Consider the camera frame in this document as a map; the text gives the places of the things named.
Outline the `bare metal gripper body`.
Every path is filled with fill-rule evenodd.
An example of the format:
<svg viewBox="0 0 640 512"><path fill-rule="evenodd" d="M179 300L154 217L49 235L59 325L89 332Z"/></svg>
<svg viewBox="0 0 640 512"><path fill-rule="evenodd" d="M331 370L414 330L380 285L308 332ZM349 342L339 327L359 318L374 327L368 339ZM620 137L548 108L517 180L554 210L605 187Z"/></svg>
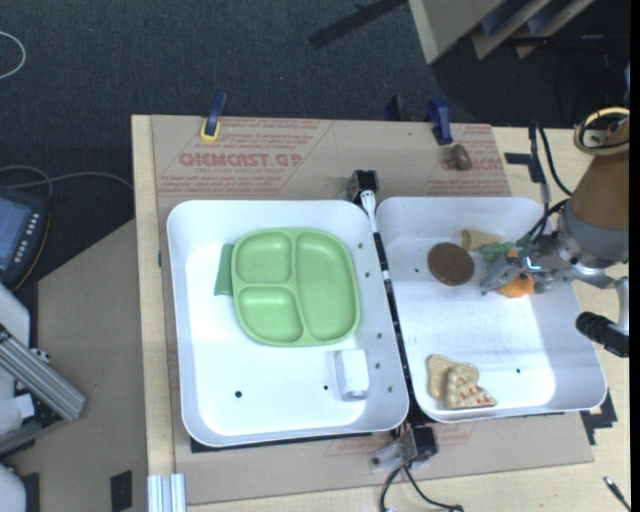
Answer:
<svg viewBox="0 0 640 512"><path fill-rule="evenodd" d="M525 272L556 284L574 280L599 289L613 287L614 279L606 269L616 263L616 236L612 233L551 233L519 240L520 256L527 258Z"/></svg>

